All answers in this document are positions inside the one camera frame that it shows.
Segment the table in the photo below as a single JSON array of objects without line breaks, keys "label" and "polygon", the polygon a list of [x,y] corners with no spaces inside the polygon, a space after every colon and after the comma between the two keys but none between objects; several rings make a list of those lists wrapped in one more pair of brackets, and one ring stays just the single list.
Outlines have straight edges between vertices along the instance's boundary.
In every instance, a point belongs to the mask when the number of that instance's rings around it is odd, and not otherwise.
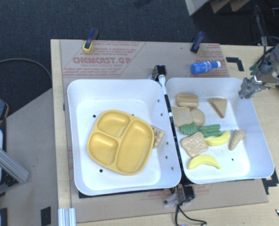
[{"label": "table", "polygon": [[[244,72],[240,72],[235,63],[227,63],[230,77],[243,79],[250,77],[251,66],[262,54],[262,47],[221,46],[224,57],[238,57],[241,59]],[[51,40],[54,117],[56,135],[56,165],[58,206],[68,209],[72,206],[70,196],[70,182],[66,143],[65,115],[63,111],[63,80],[61,67],[60,40]],[[279,88],[256,93],[252,98],[256,113],[262,126],[265,139],[269,146],[276,172],[279,179]],[[219,209],[197,210],[188,212],[189,217],[207,221],[207,225],[279,225],[279,217],[275,209],[279,209],[279,184],[269,189],[268,202],[254,205],[243,205]],[[79,223],[78,225],[174,225],[174,213],[122,218],[114,220]],[[179,216],[178,223],[192,224],[183,216]]]}]

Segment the blue clamp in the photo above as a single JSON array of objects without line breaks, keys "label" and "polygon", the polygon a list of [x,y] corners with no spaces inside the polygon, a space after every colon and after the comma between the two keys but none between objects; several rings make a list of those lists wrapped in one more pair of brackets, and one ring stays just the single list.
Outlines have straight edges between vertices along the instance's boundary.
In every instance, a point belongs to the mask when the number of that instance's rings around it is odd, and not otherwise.
[{"label": "blue clamp", "polygon": [[199,45],[202,42],[202,40],[204,39],[205,33],[200,31],[197,36],[194,38],[195,41],[193,43],[193,45],[191,46],[191,52],[194,52],[195,54],[198,52],[199,49]]},{"label": "blue clamp", "polygon": [[98,30],[96,28],[91,28],[90,33],[88,35],[87,41],[84,42],[83,51],[88,53],[92,47],[92,40],[95,40],[98,36]]}]

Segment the toy cookie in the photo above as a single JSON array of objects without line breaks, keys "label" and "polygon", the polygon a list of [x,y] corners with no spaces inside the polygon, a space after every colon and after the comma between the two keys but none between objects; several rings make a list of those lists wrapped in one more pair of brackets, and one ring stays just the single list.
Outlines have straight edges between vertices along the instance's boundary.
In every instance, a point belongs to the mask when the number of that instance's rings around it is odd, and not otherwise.
[{"label": "toy cookie", "polygon": [[203,126],[203,124],[205,123],[204,113],[198,108],[191,108],[190,112],[192,119],[196,123],[197,127]]}]

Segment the white plastic tray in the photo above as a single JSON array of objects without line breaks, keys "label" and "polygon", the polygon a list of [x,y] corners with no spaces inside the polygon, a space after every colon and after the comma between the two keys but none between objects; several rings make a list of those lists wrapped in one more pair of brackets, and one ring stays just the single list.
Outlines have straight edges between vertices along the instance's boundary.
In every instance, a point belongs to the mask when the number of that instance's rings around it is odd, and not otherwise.
[{"label": "white plastic tray", "polygon": [[[266,178],[272,175],[274,165],[262,128],[251,99],[240,99],[238,91],[242,81],[236,78],[172,78],[166,88],[171,106],[177,106],[176,96],[181,93],[195,94],[199,98],[200,109],[206,117],[205,125],[220,124],[221,131],[241,129],[246,136],[237,147],[230,151],[228,143],[209,147],[202,153],[216,158],[221,169],[207,165],[187,169],[190,157],[180,146],[181,140],[188,137],[176,128],[183,169],[193,183],[205,184],[232,180]],[[227,99],[226,116],[220,118],[208,99]]]},{"label": "white plastic tray", "polygon": [[[161,86],[152,80],[76,80],[68,89],[74,180],[86,195],[101,195],[176,186],[181,169]],[[134,114],[166,133],[152,149],[145,168],[126,176],[103,168],[87,152],[95,121],[107,110]]]}]

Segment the toy bread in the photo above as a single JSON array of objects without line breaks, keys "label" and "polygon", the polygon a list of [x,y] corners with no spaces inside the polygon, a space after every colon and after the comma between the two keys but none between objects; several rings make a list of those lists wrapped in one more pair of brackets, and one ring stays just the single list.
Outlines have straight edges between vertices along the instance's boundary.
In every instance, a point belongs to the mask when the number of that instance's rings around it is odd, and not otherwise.
[{"label": "toy bread", "polygon": [[179,107],[196,108],[199,105],[198,96],[193,94],[179,94],[176,97],[176,103]]},{"label": "toy bread", "polygon": [[181,146],[186,150],[190,157],[194,157],[208,149],[208,145],[201,132],[196,132],[192,136],[184,138],[181,141]]},{"label": "toy bread", "polygon": [[172,107],[174,122],[176,127],[188,125],[192,123],[192,116],[188,107]]},{"label": "toy bread", "polygon": [[209,103],[215,109],[215,111],[219,114],[221,118],[225,117],[226,108],[227,108],[227,99],[225,98],[210,98],[208,99]]}]

